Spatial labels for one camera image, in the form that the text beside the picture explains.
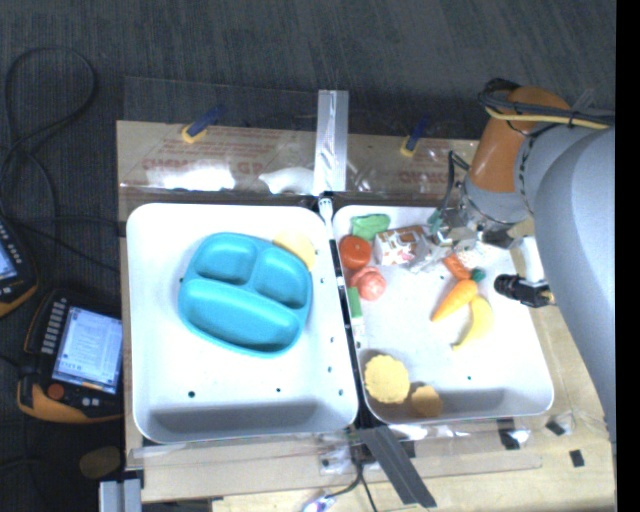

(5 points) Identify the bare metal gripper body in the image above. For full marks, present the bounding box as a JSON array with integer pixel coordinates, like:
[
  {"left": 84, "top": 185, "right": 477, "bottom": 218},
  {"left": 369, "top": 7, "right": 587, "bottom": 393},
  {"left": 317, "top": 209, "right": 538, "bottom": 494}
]
[{"left": 437, "top": 206, "right": 524, "bottom": 250}]

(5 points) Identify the white and orange carton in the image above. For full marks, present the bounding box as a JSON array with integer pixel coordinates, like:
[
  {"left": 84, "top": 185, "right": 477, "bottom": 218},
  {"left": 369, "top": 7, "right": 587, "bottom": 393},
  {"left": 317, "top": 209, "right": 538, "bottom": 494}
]
[{"left": 373, "top": 225, "right": 431, "bottom": 269}]

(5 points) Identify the orange carrot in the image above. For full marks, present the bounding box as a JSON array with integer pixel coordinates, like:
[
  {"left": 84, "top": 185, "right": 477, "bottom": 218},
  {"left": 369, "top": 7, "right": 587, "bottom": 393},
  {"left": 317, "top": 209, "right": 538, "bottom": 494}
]
[{"left": 430, "top": 268, "right": 487, "bottom": 323}]

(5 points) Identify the green toy vegetable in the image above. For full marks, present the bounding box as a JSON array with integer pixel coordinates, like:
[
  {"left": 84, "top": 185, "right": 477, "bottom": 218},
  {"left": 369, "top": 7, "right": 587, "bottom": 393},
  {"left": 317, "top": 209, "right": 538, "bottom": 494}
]
[{"left": 349, "top": 213, "right": 391, "bottom": 242}]

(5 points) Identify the orange toy tomato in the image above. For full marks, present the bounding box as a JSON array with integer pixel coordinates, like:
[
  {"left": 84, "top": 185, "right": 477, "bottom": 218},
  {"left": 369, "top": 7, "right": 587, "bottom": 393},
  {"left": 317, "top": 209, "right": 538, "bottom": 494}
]
[{"left": 338, "top": 234, "right": 374, "bottom": 271}]

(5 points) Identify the yellow banana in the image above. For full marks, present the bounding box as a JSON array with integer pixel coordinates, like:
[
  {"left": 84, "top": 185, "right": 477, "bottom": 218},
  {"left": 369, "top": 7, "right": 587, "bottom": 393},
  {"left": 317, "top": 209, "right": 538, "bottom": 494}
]
[{"left": 451, "top": 295, "right": 495, "bottom": 351}]

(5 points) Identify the white plastic tray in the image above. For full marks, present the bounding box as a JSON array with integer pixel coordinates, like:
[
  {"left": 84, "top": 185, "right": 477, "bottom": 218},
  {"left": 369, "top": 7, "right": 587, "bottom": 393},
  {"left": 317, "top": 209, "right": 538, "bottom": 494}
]
[
  {"left": 331, "top": 204, "right": 555, "bottom": 426},
  {"left": 125, "top": 202, "right": 360, "bottom": 445}
]

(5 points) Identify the large yellow round biscuit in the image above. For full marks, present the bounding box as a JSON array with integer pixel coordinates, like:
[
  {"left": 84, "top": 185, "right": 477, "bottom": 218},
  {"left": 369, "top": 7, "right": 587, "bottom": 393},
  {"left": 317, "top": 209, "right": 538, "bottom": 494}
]
[{"left": 363, "top": 353, "right": 411, "bottom": 405}]

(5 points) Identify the yellow biscuit slice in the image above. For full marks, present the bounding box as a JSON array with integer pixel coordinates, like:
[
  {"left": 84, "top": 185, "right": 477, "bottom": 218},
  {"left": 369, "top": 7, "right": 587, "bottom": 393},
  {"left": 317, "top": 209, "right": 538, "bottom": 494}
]
[{"left": 272, "top": 230, "right": 317, "bottom": 271}]

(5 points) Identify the small orange round biscuit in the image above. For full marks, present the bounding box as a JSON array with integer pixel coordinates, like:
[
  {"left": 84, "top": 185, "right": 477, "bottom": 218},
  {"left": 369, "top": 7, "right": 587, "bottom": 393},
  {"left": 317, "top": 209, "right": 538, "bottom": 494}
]
[{"left": 409, "top": 383, "right": 445, "bottom": 419}]

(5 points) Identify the blue divided plate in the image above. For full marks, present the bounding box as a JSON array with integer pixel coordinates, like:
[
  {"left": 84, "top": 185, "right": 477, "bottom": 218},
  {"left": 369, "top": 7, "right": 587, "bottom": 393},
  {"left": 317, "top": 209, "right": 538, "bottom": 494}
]
[{"left": 178, "top": 231, "right": 315, "bottom": 359}]

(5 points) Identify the brown cardboard board red print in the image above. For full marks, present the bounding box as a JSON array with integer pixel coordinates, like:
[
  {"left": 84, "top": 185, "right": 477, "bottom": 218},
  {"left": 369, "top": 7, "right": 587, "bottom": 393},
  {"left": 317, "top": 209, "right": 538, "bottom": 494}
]
[{"left": 115, "top": 119, "right": 617, "bottom": 504}]

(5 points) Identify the brown oval object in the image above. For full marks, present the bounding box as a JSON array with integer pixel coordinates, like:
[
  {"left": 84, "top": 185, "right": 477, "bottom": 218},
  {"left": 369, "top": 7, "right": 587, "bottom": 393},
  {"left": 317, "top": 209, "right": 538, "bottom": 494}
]
[{"left": 79, "top": 446, "right": 123, "bottom": 480}]

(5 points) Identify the black cylinder on white bracket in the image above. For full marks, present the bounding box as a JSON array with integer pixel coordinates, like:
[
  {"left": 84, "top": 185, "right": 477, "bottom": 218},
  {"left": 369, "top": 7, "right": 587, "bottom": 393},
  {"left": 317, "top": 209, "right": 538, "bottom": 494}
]
[{"left": 493, "top": 237, "right": 554, "bottom": 308}]

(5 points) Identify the black block with thin wires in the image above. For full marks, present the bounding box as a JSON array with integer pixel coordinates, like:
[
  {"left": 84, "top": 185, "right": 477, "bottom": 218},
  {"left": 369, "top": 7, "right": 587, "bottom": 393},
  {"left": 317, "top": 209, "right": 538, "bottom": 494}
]
[{"left": 348, "top": 432, "right": 375, "bottom": 464}]

